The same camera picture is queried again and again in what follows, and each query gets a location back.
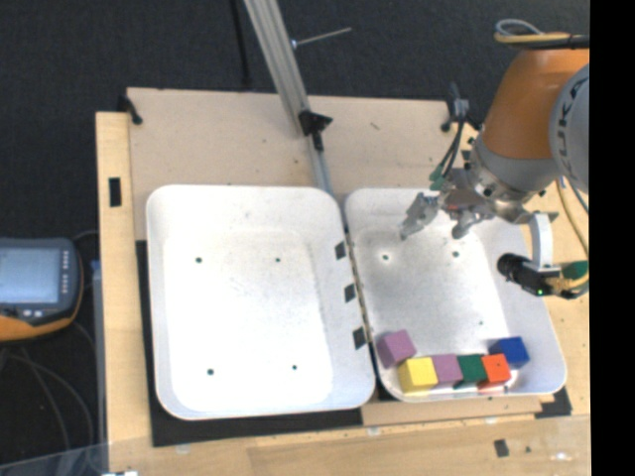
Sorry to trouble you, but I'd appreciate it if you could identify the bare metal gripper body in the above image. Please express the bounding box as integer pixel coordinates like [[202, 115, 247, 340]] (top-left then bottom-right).
[[439, 164, 535, 225]]

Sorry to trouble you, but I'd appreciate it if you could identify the white plastic tray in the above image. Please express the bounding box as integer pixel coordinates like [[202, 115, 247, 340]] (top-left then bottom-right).
[[342, 186, 569, 405], [145, 183, 377, 421]]

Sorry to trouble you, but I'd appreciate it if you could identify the blue cube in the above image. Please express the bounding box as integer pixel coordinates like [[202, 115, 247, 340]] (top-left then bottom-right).
[[488, 335, 531, 368]]

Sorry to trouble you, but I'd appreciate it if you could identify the purple cube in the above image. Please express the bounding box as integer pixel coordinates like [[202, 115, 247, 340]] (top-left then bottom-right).
[[375, 328, 418, 370], [432, 353, 464, 388]]

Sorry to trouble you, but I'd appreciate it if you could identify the green cube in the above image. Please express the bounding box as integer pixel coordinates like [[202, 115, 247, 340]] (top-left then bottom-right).
[[455, 353, 489, 385]]

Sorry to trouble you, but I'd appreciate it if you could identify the orange cube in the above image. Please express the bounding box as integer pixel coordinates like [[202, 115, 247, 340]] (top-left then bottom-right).
[[480, 352, 513, 386]]

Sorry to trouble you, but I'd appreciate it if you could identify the yellow cube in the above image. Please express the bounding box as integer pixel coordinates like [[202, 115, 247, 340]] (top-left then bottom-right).
[[396, 356, 440, 395]]

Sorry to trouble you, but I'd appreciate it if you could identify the brown cardboard board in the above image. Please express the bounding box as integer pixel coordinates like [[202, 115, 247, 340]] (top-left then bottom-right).
[[126, 86, 557, 428]]

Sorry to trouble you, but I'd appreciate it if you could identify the black cylinder on white bracket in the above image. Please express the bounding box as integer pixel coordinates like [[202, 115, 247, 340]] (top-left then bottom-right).
[[496, 211, 565, 298]]

